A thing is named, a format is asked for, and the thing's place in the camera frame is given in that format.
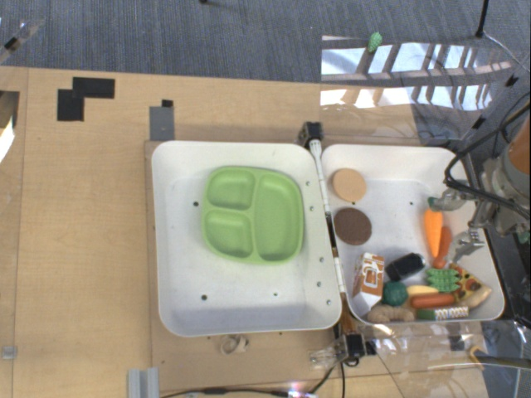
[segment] toy hot dog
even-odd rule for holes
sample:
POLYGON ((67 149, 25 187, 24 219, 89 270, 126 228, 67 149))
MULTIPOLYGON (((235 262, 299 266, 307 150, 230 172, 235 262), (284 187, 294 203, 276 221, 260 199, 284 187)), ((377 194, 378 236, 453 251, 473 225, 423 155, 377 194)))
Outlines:
POLYGON ((445 307, 453 303, 455 298, 452 294, 420 294, 411 299, 411 306, 414 309, 445 307))

